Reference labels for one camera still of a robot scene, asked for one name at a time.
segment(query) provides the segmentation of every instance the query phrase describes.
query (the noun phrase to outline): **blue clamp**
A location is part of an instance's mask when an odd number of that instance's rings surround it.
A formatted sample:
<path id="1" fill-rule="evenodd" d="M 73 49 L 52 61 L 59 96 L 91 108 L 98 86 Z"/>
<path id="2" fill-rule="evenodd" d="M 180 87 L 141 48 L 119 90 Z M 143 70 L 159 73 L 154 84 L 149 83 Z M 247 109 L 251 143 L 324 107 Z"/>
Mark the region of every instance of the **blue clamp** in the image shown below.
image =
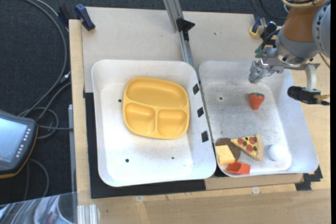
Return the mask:
<path id="1" fill-rule="evenodd" d="M 82 4 L 76 5 L 75 12 L 77 13 L 77 16 L 83 20 L 82 24 L 87 29 L 87 31 L 91 31 L 96 27 L 91 21 L 88 11 Z"/>

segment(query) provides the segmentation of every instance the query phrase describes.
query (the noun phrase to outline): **screen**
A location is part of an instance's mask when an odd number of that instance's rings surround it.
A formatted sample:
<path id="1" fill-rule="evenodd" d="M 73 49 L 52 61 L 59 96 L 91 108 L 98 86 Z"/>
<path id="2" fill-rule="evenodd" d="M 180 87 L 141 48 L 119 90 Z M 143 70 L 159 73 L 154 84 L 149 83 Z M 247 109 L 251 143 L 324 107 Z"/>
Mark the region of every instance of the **screen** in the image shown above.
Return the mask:
<path id="1" fill-rule="evenodd" d="M 0 118 L 0 161 L 10 163 L 27 125 Z"/>

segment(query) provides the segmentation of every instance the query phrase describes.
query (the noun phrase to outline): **white tray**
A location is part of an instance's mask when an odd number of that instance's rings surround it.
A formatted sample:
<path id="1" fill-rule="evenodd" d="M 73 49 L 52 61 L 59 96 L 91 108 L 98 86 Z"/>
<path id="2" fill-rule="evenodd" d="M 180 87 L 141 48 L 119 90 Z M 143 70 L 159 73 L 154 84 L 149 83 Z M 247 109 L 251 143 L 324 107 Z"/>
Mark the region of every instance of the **white tray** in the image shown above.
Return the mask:
<path id="1" fill-rule="evenodd" d="M 263 78 L 260 83 L 248 81 L 251 62 L 207 61 L 201 64 L 206 108 L 214 143 L 222 137 L 236 138 L 260 134 L 264 143 L 262 160 L 255 161 L 241 153 L 239 161 L 251 165 L 249 175 L 309 173 L 316 170 L 318 157 L 313 145 L 300 102 L 287 96 L 294 86 L 289 70 Z M 252 110 L 248 94 L 260 92 L 265 100 L 258 110 Z M 289 154 L 284 160 L 273 161 L 269 156 L 272 144 L 282 144 Z"/>
<path id="2" fill-rule="evenodd" d="M 154 77 L 179 83 L 190 100 L 187 133 L 174 140 L 132 134 L 125 126 L 122 98 L 135 77 Z M 114 187 L 177 180 L 204 179 L 213 175 L 216 158 L 195 70 L 181 61 L 100 60 L 92 68 L 97 129 L 98 171 Z M 202 139 L 207 132 L 208 140 Z"/>

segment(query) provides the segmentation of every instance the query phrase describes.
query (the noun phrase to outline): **robotic arm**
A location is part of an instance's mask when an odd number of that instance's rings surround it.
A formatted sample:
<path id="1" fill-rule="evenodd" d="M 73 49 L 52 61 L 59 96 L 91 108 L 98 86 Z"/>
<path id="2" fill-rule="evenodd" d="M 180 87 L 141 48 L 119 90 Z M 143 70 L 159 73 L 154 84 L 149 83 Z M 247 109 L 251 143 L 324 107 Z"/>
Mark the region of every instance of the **robotic arm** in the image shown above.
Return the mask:
<path id="1" fill-rule="evenodd" d="M 266 33 L 265 41 L 255 51 L 259 61 L 252 62 L 249 81 L 258 83 L 263 77 L 282 73 L 284 68 L 305 70 L 307 87 L 290 87 L 288 95 L 304 103 L 328 105 L 316 89 L 319 64 L 310 61 L 318 53 L 330 59 L 331 0 L 282 1 L 291 9 L 283 27 Z M 267 45 L 273 35 L 277 35 L 275 44 Z"/>

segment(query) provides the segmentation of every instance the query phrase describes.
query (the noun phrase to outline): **pepperoni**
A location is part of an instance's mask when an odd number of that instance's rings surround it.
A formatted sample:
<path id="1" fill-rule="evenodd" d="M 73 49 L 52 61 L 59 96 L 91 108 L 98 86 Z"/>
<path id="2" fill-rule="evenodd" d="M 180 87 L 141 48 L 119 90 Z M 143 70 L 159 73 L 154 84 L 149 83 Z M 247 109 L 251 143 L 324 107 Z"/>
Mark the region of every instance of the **pepperoni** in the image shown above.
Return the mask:
<path id="1" fill-rule="evenodd" d="M 250 136 L 250 139 L 249 139 L 250 143 L 252 145 L 254 145 L 256 143 L 256 141 L 254 141 L 254 137 L 253 136 Z"/>
<path id="2" fill-rule="evenodd" d="M 251 145 L 247 145 L 246 146 L 246 150 L 249 151 L 249 152 L 252 152 L 253 151 L 253 147 Z"/>

